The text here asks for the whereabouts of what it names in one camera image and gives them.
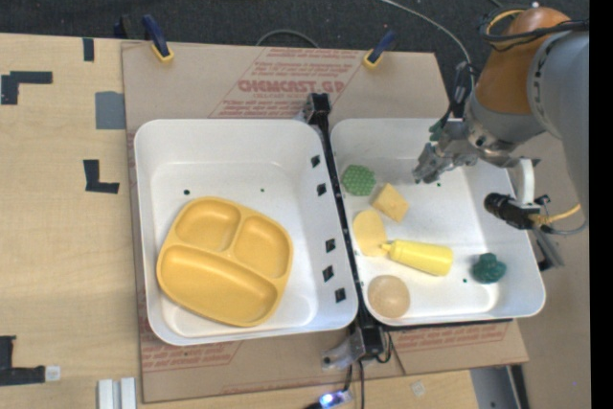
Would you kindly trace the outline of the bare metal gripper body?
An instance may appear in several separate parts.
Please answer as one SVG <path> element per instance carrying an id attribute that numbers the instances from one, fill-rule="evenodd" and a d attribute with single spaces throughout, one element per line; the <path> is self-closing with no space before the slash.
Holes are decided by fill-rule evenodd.
<path id="1" fill-rule="evenodd" d="M 473 166 L 478 159 L 499 168 L 511 168 L 520 158 L 512 155 L 517 144 L 494 136 L 480 123 L 438 121 L 430 127 L 427 164 L 433 169 Z"/>

